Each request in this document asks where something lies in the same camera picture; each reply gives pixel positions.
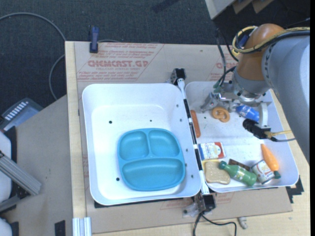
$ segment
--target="black floor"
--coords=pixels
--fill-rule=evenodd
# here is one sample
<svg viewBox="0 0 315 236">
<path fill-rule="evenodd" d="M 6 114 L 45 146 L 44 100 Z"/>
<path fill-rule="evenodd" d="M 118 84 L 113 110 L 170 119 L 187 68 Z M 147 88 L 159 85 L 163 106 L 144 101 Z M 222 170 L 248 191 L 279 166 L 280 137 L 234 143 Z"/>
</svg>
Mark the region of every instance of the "black floor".
<svg viewBox="0 0 315 236">
<path fill-rule="evenodd" d="M 217 28 L 231 43 L 248 25 L 310 26 L 309 17 L 310 0 L 275 0 L 258 14 L 249 5 L 236 15 L 230 6 L 214 20 L 204 0 L 0 0 L 0 114 L 24 97 L 42 107 L 55 101 L 48 81 L 64 39 L 44 19 L 66 40 L 88 40 L 89 26 L 96 25 L 100 39 L 216 44 Z M 57 98 L 66 94 L 64 66 L 62 59 L 52 74 Z"/>
</svg>

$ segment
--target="blue divided plate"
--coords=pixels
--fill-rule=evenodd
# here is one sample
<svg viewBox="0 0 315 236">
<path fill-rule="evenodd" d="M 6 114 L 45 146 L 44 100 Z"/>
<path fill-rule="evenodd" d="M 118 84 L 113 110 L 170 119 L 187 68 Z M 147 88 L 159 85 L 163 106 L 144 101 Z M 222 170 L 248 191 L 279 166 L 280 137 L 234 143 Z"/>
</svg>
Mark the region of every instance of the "blue divided plate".
<svg viewBox="0 0 315 236">
<path fill-rule="evenodd" d="M 166 129 L 136 129 L 118 141 L 118 163 L 127 186 L 158 191 L 180 184 L 185 161 L 177 138 Z"/>
</svg>

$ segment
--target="table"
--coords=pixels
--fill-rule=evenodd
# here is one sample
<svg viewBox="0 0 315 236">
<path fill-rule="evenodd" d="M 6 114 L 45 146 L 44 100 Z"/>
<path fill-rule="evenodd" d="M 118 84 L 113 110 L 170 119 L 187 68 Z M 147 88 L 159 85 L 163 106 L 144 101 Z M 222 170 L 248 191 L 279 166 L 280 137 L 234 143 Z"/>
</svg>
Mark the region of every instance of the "table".
<svg viewBox="0 0 315 236">
<path fill-rule="evenodd" d="M 71 184 L 72 184 L 72 208 L 74 218 L 84 218 L 87 216 L 87 205 L 85 202 L 85 186 L 82 147 L 80 136 L 80 118 L 78 115 L 78 84 L 76 74 L 75 42 L 65 43 L 66 76 L 67 76 L 67 100 L 69 119 L 69 140 L 70 140 L 70 160 L 71 160 Z M 189 46 L 172 45 L 175 52 L 187 51 Z M 278 106 L 283 128 L 288 129 L 281 106 Z M 298 166 L 304 192 L 301 196 L 294 196 L 292 204 L 293 211 L 286 213 L 268 214 L 247 218 L 248 228 L 238 229 L 238 235 L 278 235 L 279 230 L 283 235 L 310 235 L 310 170 L 309 165 L 296 142 L 292 142 L 291 149 Z M 180 225 L 162 226 L 154 228 L 142 228 L 129 230 L 128 235 L 191 235 L 192 223 Z M 197 227 L 199 235 L 208 235 L 209 232 L 221 235 L 231 235 L 234 229 L 232 226 L 218 227 L 209 225 L 201 220 Z M 101 233 L 97 235 L 125 235 L 125 231 Z"/>
</svg>

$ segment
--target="blue clamp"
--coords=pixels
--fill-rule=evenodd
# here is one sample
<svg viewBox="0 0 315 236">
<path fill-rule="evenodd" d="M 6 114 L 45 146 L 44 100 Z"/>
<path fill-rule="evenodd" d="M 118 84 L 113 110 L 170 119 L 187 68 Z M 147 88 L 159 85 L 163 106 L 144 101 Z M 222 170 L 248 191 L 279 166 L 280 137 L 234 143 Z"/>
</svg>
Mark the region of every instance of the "blue clamp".
<svg viewBox="0 0 315 236">
<path fill-rule="evenodd" d="M 96 26 L 92 27 L 92 30 L 90 31 L 90 53 L 98 53 L 98 34 L 99 34 L 99 28 Z"/>
</svg>

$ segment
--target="soup can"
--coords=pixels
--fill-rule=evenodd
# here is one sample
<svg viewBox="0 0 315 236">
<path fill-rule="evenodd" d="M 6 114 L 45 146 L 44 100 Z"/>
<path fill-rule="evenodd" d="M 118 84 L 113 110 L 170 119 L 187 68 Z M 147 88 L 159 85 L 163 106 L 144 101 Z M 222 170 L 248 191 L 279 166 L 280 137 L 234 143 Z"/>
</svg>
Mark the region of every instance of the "soup can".
<svg viewBox="0 0 315 236">
<path fill-rule="evenodd" d="M 273 171 L 269 168 L 265 160 L 261 160 L 252 166 L 252 172 L 257 175 L 257 180 L 262 184 L 270 181 L 275 177 Z"/>
</svg>

